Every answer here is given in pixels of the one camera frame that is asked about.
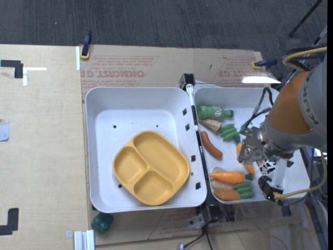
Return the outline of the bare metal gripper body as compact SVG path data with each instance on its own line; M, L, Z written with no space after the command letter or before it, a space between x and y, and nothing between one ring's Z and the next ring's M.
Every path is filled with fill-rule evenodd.
M247 148L246 154L257 153L257 161L267 161L268 158L264 155L263 151L264 144L260 128L251 127L245 129L245 139L242 141L242 145Z

